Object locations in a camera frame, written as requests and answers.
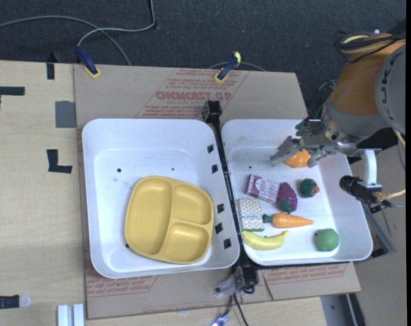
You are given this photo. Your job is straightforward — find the white patterned packet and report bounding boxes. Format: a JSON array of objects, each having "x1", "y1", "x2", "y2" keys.
[{"x1": 238, "y1": 198, "x2": 265, "y2": 232}]

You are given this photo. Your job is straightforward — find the yellow banana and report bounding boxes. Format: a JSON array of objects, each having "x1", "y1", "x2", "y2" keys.
[{"x1": 241, "y1": 230, "x2": 290, "y2": 251}]

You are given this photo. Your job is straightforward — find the green apple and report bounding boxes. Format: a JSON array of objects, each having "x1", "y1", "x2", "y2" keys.
[{"x1": 314, "y1": 228, "x2": 340, "y2": 252}]

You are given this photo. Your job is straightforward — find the purple grapes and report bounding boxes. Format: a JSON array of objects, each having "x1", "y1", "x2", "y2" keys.
[{"x1": 276, "y1": 181, "x2": 298, "y2": 214}]

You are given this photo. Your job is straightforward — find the purple carton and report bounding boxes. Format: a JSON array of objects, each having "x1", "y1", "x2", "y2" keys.
[{"x1": 245, "y1": 174, "x2": 281, "y2": 204}]

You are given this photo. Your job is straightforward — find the orange carrot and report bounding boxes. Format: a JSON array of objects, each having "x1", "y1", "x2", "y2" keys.
[{"x1": 262, "y1": 213, "x2": 314, "y2": 230}]

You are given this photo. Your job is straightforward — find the green and orange toy vegetable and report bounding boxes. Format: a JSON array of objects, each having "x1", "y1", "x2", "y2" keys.
[{"x1": 299, "y1": 178, "x2": 320, "y2": 198}]

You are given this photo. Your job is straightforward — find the brown cardboard board red print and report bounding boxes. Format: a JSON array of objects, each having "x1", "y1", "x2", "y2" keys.
[{"x1": 72, "y1": 62, "x2": 362, "y2": 321}]

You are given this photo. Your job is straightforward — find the thin black rod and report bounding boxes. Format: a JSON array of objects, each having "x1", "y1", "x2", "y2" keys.
[{"x1": 210, "y1": 115, "x2": 251, "y2": 272}]

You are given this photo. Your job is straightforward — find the black block with thin wires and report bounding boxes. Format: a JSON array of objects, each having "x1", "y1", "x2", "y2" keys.
[
  {"x1": 236, "y1": 263, "x2": 260, "y2": 292},
  {"x1": 201, "y1": 100, "x2": 224, "y2": 124}
]

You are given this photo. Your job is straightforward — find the white plastic tray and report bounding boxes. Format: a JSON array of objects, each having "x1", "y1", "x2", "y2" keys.
[
  {"x1": 82, "y1": 117, "x2": 240, "y2": 280},
  {"x1": 221, "y1": 118, "x2": 374, "y2": 267}
]

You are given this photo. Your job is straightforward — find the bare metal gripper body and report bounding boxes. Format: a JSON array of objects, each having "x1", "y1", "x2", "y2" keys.
[{"x1": 300, "y1": 118, "x2": 359, "y2": 156}]

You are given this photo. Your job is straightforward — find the black cylinder on white bracket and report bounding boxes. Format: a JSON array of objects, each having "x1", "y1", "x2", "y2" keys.
[{"x1": 339, "y1": 149, "x2": 385, "y2": 205}]

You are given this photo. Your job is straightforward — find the orange toy pumpkin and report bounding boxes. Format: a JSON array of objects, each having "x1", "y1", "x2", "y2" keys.
[{"x1": 285, "y1": 149, "x2": 312, "y2": 168}]

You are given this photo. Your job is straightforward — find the yellow divided plate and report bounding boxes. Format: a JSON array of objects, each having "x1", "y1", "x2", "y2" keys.
[{"x1": 124, "y1": 175, "x2": 215, "y2": 265}]

